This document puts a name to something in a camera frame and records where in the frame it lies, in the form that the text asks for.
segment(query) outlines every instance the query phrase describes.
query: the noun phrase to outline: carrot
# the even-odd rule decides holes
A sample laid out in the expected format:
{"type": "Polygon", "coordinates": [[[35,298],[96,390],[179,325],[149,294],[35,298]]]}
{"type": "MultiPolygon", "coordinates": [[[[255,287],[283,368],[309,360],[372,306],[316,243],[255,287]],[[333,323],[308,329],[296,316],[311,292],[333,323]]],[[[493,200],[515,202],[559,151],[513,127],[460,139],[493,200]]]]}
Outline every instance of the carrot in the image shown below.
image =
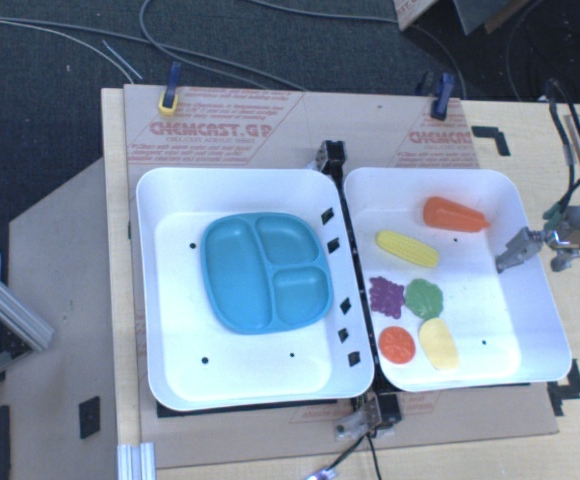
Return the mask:
{"type": "Polygon", "coordinates": [[[437,196],[426,201],[423,221],[428,226],[453,231],[476,232],[490,226],[483,213],[437,196]]]}
{"type": "Polygon", "coordinates": [[[414,357],[416,347],[412,335],[403,327],[386,327],[379,336],[379,350],[396,364],[405,364],[414,357]]]}

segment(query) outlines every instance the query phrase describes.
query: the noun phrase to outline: black carpet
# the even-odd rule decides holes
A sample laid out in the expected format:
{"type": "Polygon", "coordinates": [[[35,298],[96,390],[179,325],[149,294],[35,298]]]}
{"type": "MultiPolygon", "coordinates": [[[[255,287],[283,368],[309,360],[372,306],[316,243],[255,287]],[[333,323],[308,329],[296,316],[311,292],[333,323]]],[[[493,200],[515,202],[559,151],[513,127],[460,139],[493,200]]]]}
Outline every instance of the black carpet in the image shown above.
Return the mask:
{"type": "MultiPolygon", "coordinates": [[[[0,17],[141,37],[144,1],[0,0],[0,17]]],[[[392,0],[265,1],[395,19],[392,0]]],[[[458,88],[456,95],[467,99],[536,101],[545,81],[557,77],[580,103],[580,0],[545,0],[524,10],[529,12],[523,23],[518,21],[522,10],[492,34],[480,28],[465,36],[452,0],[438,1],[405,33],[391,24],[298,16],[241,0],[156,0],[146,26],[159,42],[277,77],[189,57],[241,79],[186,66],[185,85],[406,95],[428,71],[435,78],[460,71],[465,94],[458,88]]],[[[138,83],[167,81],[172,61],[152,46],[42,26],[111,55],[105,40],[141,75],[142,80],[135,77],[138,83]]],[[[119,70],[81,44],[0,24],[0,234],[13,218],[101,157],[100,91],[124,83],[119,70]]]]}

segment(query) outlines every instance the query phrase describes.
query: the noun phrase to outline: blue clamp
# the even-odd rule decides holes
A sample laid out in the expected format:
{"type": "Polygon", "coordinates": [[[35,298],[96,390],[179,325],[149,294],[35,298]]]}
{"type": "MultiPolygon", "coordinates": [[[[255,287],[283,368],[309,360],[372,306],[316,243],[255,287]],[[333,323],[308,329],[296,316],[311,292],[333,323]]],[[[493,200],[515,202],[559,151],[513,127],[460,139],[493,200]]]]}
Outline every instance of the blue clamp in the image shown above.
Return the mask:
{"type": "Polygon", "coordinates": [[[181,76],[181,62],[173,62],[170,68],[170,77],[168,78],[168,86],[166,91],[161,93],[159,100],[159,112],[164,116],[171,116],[177,109],[179,103],[179,96],[177,95],[177,86],[179,85],[179,78],[181,76]]]}
{"type": "Polygon", "coordinates": [[[431,117],[445,121],[448,113],[448,101],[454,89],[454,84],[454,76],[450,73],[441,75],[439,82],[437,82],[437,91],[435,93],[437,99],[432,102],[432,109],[430,110],[431,117]]]}

